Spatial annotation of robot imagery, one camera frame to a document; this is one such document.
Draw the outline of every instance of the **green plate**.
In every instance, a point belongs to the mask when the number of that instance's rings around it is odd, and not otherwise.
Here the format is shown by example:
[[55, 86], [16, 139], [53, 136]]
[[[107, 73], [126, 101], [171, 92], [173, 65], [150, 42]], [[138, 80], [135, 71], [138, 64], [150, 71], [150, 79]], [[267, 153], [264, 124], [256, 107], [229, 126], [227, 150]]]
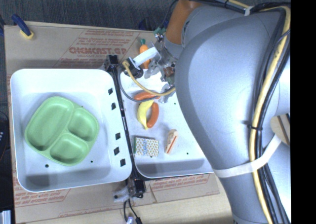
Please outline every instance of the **green plate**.
[[99, 132], [97, 119], [64, 97], [46, 99], [25, 129], [25, 140], [37, 153], [62, 165], [75, 165], [90, 152]]

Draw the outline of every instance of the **white tray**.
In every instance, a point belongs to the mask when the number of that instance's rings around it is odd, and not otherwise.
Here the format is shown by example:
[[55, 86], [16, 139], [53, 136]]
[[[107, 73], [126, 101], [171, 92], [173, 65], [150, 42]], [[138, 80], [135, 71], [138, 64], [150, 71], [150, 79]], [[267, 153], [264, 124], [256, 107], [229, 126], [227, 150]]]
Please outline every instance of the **white tray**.
[[[130, 77], [124, 73], [120, 76], [122, 86], [130, 96], [133, 97], [142, 91]], [[137, 80], [148, 89], [160, 92], [165, 84], [161, 82], [160, 77], [161, 74], [156, 74], [149, 79], [142, 77]], [[159, 140], [157, 157], [134, 155], [135, 165], [140, 174], [146, 178], [155, 179], [213, 172], [184, 119], [176, 94], [164, 104], [155, 100], [159, 105], [159, 117], [154, 127], [148, 130], [145, 130], [137, 120], [139, 103], [129, 100], [123, 93], [122, 98], [132, 144], [134, 145], [135, 136]], [[173, 128], [178, 130], [179, 138], [171, 154], [165, 154], [167, 135]]]
[[[97, 118], [100, 125], [91, 151], [75, 166], [50, 161], [32, 150], [24, 138], [33, 113], [52, 96], [63, 96], [80, 104]], [[123, 181], [131, 174], [132, 164], [114, 82], [107, 72], [19, 70], [11, 77], [11, 99], [17, 178], [25, 190], [40, 192], [105, 184]]]

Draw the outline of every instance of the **black hole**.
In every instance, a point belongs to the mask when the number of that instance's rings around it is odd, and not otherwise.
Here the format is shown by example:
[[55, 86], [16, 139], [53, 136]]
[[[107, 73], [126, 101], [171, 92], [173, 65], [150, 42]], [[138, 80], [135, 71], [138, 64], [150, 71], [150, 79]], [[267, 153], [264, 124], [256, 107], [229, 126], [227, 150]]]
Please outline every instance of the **black hole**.
[[118, 153], [119, 153], [119, 148], [117, 147], [114, 149], [114, 155], [117, 155]]
[[120, 161], [120, 166], [122, 167], [122, 166], [124, 166], [125, 164], [126, 164], [125, 159], [122, 159], [122, 160]]

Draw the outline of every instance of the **banana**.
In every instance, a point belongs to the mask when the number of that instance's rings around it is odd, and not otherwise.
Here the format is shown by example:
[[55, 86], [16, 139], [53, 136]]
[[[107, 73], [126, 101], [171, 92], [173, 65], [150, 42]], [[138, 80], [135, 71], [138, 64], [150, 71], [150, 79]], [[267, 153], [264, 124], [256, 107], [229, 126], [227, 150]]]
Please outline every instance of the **banana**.
[[152, 106], [153, 102], [154, 100], [142, 102], [137, 110], [137, 120], [144, 126], [146, 130], [148, 129], [146, 113]]

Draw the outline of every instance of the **brown cylinder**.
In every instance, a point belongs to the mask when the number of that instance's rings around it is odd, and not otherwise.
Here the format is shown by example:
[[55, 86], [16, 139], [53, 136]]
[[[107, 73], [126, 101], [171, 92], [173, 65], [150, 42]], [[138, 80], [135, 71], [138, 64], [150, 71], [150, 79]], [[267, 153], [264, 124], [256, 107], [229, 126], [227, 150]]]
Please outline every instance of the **brown cylinder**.
[[166, 38], [175, 44], [181, 44], [182, 27], [192, 11], [201, 3], [190, 0], [178, 0], [170, 17]]

